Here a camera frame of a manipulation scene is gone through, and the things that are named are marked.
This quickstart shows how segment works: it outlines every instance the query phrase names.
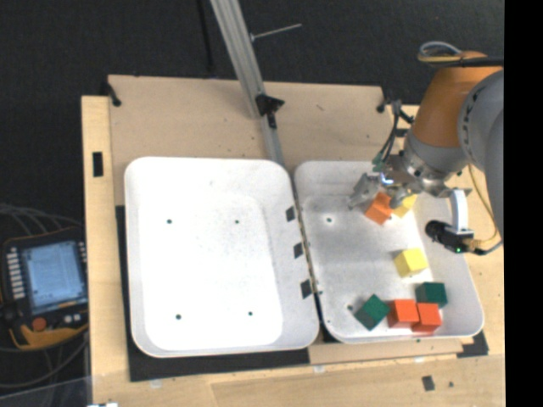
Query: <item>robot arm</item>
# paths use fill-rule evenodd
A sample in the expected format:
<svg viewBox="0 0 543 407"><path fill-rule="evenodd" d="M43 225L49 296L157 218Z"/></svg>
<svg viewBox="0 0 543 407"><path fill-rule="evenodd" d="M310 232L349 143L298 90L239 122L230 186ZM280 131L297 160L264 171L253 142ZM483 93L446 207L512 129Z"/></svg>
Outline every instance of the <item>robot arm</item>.
<svg viewBox="0 0 543 407"><path fill-rule="evenodd" d="M372 198L380 187L392 197L392 208L403 198L420 192L457 201L458 190L445 183L473 164L485 173L495 223L503 241L504 69L499 65L503 62L482 53L461 52L443 42L424 44L419 60L439 69L406 134L403 149L390 154L389 146L383 157L383 151L379 153L374 163L381 172L380 179L363 176L350 198L350 206ZM445 246L445 242L460 243L465 238L458 228L430 223L427 233Z"/></svg>

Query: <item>screen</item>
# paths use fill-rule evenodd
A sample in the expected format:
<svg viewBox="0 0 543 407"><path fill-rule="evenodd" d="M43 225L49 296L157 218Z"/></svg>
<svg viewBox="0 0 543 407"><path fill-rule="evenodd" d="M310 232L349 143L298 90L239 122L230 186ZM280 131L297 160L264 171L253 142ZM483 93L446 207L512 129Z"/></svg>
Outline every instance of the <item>screen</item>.
<svg viewBox="0 0 543 407"><path fill-rule="evenodd" d="M22 251L32 308L44 311L54 305L86 299L77 243L66 241Z"/></svg>

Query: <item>metal pole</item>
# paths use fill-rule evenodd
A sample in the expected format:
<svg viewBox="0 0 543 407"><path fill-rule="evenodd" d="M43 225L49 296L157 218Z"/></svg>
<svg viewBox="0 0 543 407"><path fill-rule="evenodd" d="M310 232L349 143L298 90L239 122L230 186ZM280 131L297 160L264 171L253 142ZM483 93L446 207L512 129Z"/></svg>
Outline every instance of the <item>metal pole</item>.
<svg viewBox="0 0 543 407"><path fill-rule="evenodd" d="M245 92L251 116L260 120L268 156L276 163L284 165L277 129L270 127L268 120L261 117L256 104L256 97L266 94L266 91L239 1L211 0L211 6L221 28L232 65Z"/></svg>

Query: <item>yellow block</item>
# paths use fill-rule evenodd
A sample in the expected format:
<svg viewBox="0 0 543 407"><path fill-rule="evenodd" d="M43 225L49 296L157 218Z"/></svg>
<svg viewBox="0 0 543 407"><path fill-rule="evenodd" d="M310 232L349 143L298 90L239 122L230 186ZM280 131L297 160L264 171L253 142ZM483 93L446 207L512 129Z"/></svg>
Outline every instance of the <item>yellow block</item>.
<svg viewBox="0 0 543 407"><path fill-rule="evenodd" d="M401 277L415 275L428 268L428 261L420 248L408 248L394 258Z"/></svg>
<svg viewBox="0 0 543 407"><path fill-rule="evenodd" d="M413 208L413 205L415 204L416 200L417 200L416 194L412 194L411 196L404 198L404 200L401 201L401 205L396 207L393 213L397 215L398 217L403 217L409 212L411 208Z"/></svg>

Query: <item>green block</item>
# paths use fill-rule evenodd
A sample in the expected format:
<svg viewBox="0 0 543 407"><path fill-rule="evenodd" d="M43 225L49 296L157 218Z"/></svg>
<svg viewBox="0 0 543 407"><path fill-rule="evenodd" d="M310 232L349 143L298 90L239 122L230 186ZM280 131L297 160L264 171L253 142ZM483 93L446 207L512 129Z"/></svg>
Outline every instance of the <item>green block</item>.
<svg viewBox="0 0 543 407"><path fill-rule="evenodd" d="M419 303L436 303L440 308L447 304L445 284L441 282L424 282L415 289Z"/></svg>
<svg viewBox="0 0 543 407"><path fill-rule="evenodd" d="M389 312L390 307L378 296L373 294L364 305L356 311L355 318L362 323L367 330L373 330L373 328L379 324Z"/></svg>

